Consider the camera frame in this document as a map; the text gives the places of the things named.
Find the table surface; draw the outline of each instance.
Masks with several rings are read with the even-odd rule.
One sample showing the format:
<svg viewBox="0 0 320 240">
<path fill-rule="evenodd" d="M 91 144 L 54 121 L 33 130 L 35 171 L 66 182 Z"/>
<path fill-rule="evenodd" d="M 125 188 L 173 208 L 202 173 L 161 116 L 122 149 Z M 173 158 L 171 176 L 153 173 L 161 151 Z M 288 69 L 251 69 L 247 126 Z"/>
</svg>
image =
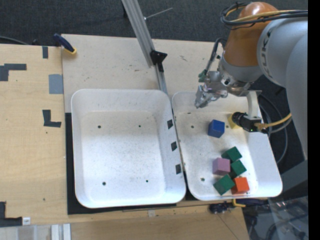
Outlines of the table surface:
<svg viewBox="0 0 320 240">
<path fill-rule="evenodd" d="M 158 83 L 156 72 L 148 68 L 135 38 L 64 37 L 77 48 L 76 56 L 61 47 L 49 46 L 48 58 L 43 58 L 41 46 L 0 45 L 0 66 L 27 66 L 27 70 L 10 70 L 8 81 L 0 81 L 0 201 L 6 201 L 6 218 L 30 217 L 33 225 L 147 219 L 150 217 L 147 209 L 67 213 L 65 112 L 70 109 L 70 95 L 87 87 L 158 89 Z M 156 50 L 168 53 L 163 62 L 168 95 L 195 91 L 198 74 L 206 67 L 213 43 L 159 39 L 153 42 Z M 124 44 L 131 53 L 123 54 Z M 94 78 L 91 75 L 94 69 L 102 75 Z M 75 71 L 79 77 L 68 81 Z M 63 74 L 64 95 L 50 94 L 49 75 L 53 74 Z M 43 110 L 51 110 L 51 120 L 61 122 L 61 127 L 44 126 Z M 166 220 L 177 215 L 203 216 L 209 213 L 208 204 L 212 203 L 218 202 L 182 200 L 176 207 L 155 209 L 152 214 Z M 245 237 L 246 225 L 239 210 L 232 210 L 229 220 L 237 221 L 233 230 Z M 230 231 L 226 223 L 217 229 Z"/>
</svg>

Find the white tray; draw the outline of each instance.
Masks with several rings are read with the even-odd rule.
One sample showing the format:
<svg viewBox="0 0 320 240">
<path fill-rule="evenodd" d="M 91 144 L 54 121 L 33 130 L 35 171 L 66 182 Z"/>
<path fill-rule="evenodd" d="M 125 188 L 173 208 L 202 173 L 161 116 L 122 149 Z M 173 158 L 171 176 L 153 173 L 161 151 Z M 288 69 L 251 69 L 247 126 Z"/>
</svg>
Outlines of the white tray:
<svg viewBox="0 0 320 240">
<path fill-rule="evenodd" d="M 279 174 L 268 136 L 260 132 L 231 129 L 228 117 L 234 112 L 248 112 L 246 97 L 229 95 L 212 101 L 204 108 L 194 105 L 194 92 L 178 92 L 172 98 L 176 130 L 181 148 L 187 184 L 192 195 L 202 201 L 234 198 L 275 197 L 282 191 Z M 220 138 L 208 135 L 208 125 L 213 120 L 225 122 L 225 132 Z M 246 194 L 220 195 L 213 184 L 221 178 L 213 174 L 213 161 L 236 146 L 247 171 L 250 190 Z"/>
<path fill-rule="evenodd" d="M 186 193 L 169 97 L 81 89 L 71 98 L 75 195 L 88 208 L 174 204 Z"/>
</svg>

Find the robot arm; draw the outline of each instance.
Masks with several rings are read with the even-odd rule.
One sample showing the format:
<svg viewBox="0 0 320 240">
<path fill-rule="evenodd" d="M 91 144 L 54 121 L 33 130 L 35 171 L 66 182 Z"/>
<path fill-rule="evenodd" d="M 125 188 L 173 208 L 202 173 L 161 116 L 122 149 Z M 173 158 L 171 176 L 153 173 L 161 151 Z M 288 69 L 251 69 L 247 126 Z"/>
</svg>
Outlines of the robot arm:
<svg viewBox="0 0 320 240">
<path fill-rule="evenodd" d="M 227 21 L 226 16 L 239 8 L 243 9 L 238 19 Z M 278 11 L 265 2 L 237 3 L 221 12 L 221 21 L 232 29 L 217 71 L 210 71 L 211 56 L 199 75 L 203 85 L 197 89 L 195 106 L 203 108 L 228 94 L 247 96 L 250 86 L 265 75 L 286 88 L 295 128 L 308 154 L 308 11 Z M 250 120 L 245 115 L 241 119 Z"/>
</svg>

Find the orange cube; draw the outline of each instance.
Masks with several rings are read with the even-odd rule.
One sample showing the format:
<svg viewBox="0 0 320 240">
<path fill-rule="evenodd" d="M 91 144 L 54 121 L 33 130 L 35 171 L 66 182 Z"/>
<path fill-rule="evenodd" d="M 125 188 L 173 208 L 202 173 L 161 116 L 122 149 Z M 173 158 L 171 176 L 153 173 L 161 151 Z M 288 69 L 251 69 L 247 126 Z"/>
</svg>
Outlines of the orange cube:
<svg viewBox="0 0 320 240">
<path fill-rule="evenodd" d="M 233 179 L 234 187 L 231 188 L 231 193 L 244 194 L 250 190 L 246 177 L 236 177 Z"/>
</svg>

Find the block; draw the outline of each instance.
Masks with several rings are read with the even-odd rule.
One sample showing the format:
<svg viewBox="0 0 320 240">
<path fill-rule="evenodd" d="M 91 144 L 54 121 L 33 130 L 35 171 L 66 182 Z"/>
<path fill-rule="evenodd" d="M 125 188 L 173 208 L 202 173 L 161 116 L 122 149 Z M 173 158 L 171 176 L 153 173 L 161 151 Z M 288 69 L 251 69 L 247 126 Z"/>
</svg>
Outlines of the block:
<svg viewBox="0 0 320 240">
<path fill-rule="evenodd" d="M 234 147 L 228 149 L 227 151 L 225 151 L 221 155 L 221 157 L 225 158 L 225 159 L 230 159 L 232 162 L 235 162 L 235 161 L 239 160 L 240 158 L 242 158 L 242 155 L 240 154 L 237 147 L 234 146 Z"/>
<path fill-rule="evenodd" d="M 233 180 L 229 177 L 229 175 L 225 175 L 220 178 L 216 183 L 213 184 L 214 188 L 219 192 L 222 196 L 228 190 L 235 186 Z"/>
<path fill-rule="evenodd" d="M 216 138 L 220 138 L 225 133 L 225 122 L 212 120 L 209 123 L 208 135 Z"/>
<path fill-rule="evenodd" d="M 233 182 L 235 184 L 235 186 L 231 188 L 231 193 L 233 195 L 244 194 L 250 190 L 246 177 L 234 178 Z"/>
<path fill-rule="evenodd" d="M 230 170 L 229 176 L 231 179 L 234 179 L 235 177 L 243 174 L 247 169 L 240 160 L 237 160 L 230 164 Z"/>
<path fill-rule="evenodd" d="M 218 157 L 215 160 L 213 160 L 212 163 L 212 172 L 215 175 L 224 176 L 230 173 L 230 160 Z"/>
<path fill-rule="evenodd" d="M 231 128 L 231 129 L 241 128 L 239 125 L 237 125 L 236 123 L 234 123 L 234 121 L 232 121 L 232 115 L 233 115 L 233 114 L 231 114 L 231 115 L 228 117 L 228 122 L 229 122 L 230 128 Z"/>
</svg>

